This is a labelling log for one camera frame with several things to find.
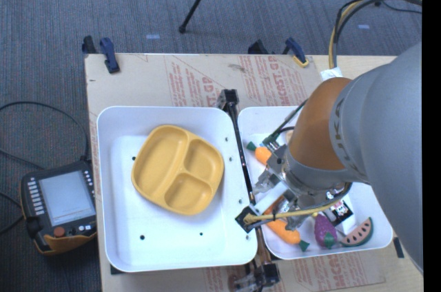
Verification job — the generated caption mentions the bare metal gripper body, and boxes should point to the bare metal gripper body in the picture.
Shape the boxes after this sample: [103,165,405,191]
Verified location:
[265,145,304,204]

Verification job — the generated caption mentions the orange carrot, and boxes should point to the orange carrot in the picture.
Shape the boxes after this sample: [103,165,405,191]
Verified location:
[246,141,273,166]
[265,218,310,252]

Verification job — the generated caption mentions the purple grapes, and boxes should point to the purple grapes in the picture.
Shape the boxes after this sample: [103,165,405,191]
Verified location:
[313,213,338,249]

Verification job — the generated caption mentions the thin black rod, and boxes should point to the thin black rod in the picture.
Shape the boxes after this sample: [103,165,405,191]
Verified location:
[225,103,273,266]

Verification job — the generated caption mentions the white plastic tray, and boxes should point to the white plastic tray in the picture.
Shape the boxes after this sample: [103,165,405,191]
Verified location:
[96,105,259,273]
[236,105,394,260]

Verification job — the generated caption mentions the black and white carton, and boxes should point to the black and white carton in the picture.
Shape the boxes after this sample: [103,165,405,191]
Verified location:
[323,194,358,233]

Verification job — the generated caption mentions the watermelon slice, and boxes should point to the watermelon slice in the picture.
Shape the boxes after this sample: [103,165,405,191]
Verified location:
[339,216,374,248]

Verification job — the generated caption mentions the brown cardboard board, red print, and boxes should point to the brown cardboard board, red print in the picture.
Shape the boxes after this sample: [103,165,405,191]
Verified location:
[84,53,387,292]

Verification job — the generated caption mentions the yellow divided plate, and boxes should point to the yellow divided plate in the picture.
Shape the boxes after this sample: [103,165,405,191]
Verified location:
[130,124,225,216]

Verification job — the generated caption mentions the black block with thin wires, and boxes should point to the black block with thin wires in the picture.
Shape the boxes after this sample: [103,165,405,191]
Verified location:
[253,259,280,286]
[216,89,240,109]

